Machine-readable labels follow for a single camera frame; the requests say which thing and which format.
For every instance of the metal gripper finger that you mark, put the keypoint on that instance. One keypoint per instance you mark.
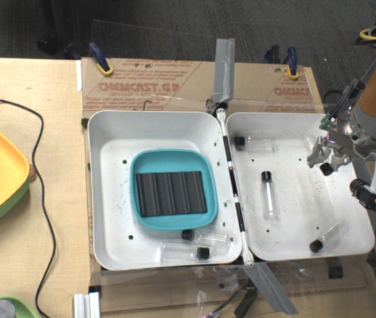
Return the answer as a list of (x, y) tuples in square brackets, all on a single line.
[(341, 162), (315, 152)]

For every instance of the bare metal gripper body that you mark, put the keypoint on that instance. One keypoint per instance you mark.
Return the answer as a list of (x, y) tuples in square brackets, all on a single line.
[(343, 137)]

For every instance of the clear bottle with black cap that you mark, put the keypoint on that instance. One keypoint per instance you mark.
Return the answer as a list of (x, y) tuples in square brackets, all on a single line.
[(316, 245), (326, 169), (266, 176), (188, 234), (203, 253), (239, 141)]

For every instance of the white plastic tray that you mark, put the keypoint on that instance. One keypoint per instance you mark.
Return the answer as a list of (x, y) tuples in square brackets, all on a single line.
[(307, 204), (115, 190)]

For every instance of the thin black and white rod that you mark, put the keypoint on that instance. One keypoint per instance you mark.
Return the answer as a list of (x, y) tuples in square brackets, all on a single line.
[(231, 174)]

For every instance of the teal plate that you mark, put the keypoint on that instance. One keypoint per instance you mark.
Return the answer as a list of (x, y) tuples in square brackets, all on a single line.
[(171, 159)]

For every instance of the black ribbed plastic insert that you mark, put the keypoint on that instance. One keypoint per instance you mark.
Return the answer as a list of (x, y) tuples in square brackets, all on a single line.
[(171, 193)]

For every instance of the brown cardboard board, red print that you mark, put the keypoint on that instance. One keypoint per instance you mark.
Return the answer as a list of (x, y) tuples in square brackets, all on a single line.
[(174, 84)]

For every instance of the black hex key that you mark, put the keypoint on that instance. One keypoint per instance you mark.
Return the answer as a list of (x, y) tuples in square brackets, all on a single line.
[(148, 104)]

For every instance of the small brown round disc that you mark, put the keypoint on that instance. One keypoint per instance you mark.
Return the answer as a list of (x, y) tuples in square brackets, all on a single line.
[(32, 172)]

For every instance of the black office chair base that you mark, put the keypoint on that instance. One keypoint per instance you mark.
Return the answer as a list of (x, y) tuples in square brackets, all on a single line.
[(47, 15)]

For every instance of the green plate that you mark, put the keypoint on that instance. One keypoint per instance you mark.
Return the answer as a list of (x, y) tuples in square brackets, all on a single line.
[(26, 308), (9, 215)]

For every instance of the grey round can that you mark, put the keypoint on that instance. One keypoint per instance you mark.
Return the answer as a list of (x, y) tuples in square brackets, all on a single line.
[(2, 310)]

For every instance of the black cylinder on white bracket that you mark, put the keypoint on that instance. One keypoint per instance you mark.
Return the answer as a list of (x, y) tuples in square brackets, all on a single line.
[(361, 190)]

